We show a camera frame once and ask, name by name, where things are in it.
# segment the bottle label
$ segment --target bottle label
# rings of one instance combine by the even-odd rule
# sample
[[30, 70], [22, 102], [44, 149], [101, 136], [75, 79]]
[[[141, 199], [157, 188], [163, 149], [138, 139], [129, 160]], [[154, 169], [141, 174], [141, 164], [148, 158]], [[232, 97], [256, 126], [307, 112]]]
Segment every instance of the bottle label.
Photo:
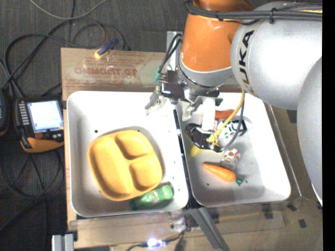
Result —
[[149, 198], [150, 198], [150, 201], [152, 202], [152, 205], [154, 206], [155, 204], [158, 204], [160, 202], [159, 200], [159, 197], [158, 197], [158, 194], [157, 192], [155, 191], [151, 191], [149, 193]]

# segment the orange carrot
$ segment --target orange carrot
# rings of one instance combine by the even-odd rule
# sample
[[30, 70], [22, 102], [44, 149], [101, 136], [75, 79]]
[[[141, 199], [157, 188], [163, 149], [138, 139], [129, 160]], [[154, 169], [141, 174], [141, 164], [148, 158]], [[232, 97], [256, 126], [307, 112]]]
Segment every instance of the orange carrot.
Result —
[[220, 120], [220, 119], [227, 119], [234, 110], [229, 109], [225, 111], [215, 111], [215, 120]]
[[235, 173], [224, 167], [206, 163], [203, 163], [203, 167], [227, 182], [232, 182], [236, 180]]

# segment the yellow plate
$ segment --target yellow plate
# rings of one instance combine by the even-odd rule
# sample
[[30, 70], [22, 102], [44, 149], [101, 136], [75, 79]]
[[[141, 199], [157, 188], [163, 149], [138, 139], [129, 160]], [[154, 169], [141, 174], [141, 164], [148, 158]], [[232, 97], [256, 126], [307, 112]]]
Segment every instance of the yellow plate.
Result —
[[94, 140], [88, 161], [101, 193], [124, 201], [154, 189], [162, 179], [159, 159], [145, 135], [123, 130]]

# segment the metal bracket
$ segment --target metal bracket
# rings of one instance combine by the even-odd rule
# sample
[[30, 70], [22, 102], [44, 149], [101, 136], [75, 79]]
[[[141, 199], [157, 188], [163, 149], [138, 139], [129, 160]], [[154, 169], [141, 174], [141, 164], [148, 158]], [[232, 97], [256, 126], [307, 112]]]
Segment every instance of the metal bracket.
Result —
[[52, 251], [74, 251], [73, 234], [53, 235], [51, 240]]
[[206, 208], [190, 209], [189, 212], [206, 235], [213, 249], [230, 251]]

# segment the green bottle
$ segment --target green bottle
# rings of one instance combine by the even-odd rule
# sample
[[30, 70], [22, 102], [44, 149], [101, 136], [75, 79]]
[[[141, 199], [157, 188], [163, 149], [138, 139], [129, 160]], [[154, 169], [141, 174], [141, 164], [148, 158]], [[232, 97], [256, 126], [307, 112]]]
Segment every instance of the green bottle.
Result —
[[170, 185], [164, 185], [161, 188], [149, 191], [142, 195], [139, 199], [132, 200], [130, 207], [132, 210], [139, 208], [149, 208], [162, 201], [170, 200], [173, 197], [173, 191]]

